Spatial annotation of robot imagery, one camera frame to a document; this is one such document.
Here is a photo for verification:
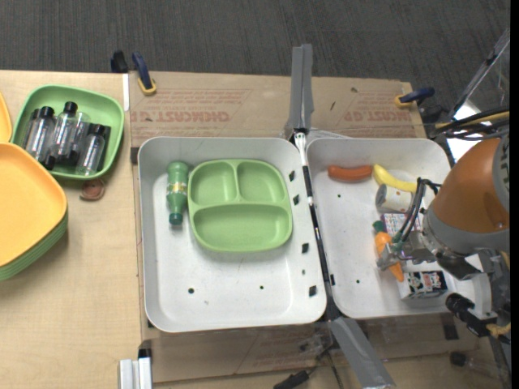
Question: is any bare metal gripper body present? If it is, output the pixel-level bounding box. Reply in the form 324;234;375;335
399;229;441;266

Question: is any green toy bottle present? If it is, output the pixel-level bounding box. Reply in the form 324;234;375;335
165;160;191;225

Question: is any green divided plate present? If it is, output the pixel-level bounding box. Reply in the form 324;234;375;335
187;159;294;253

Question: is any orange carrot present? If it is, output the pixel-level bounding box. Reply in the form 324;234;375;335
372;220;406;283

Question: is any small purple and white carton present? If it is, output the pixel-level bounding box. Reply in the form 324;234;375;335
380;212;422;239

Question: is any black and white milk carton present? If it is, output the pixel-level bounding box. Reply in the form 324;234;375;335
396;269;449;301

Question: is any white plastic tray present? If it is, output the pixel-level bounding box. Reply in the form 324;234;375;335
304;137;482;321
136;135;328;334

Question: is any clear plastic bottle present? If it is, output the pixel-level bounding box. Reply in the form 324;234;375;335
49;100;80;165
24;105;57;162
75;123;108;177
71;111;93;153

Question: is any white can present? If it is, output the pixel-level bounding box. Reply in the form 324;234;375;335
375;183;415;214

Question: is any yellow plate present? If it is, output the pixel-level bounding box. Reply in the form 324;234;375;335
0;142;69;267
0;91;14;143

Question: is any brown cardboard board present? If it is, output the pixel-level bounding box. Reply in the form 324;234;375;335
128;70;482;384

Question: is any yellow banana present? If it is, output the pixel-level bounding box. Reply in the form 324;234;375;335
372;163;418;195

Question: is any orange toy sausage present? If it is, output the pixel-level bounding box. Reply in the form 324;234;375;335
327;164;374;184

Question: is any green square plate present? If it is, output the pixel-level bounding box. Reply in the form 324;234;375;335
11;84;126;182

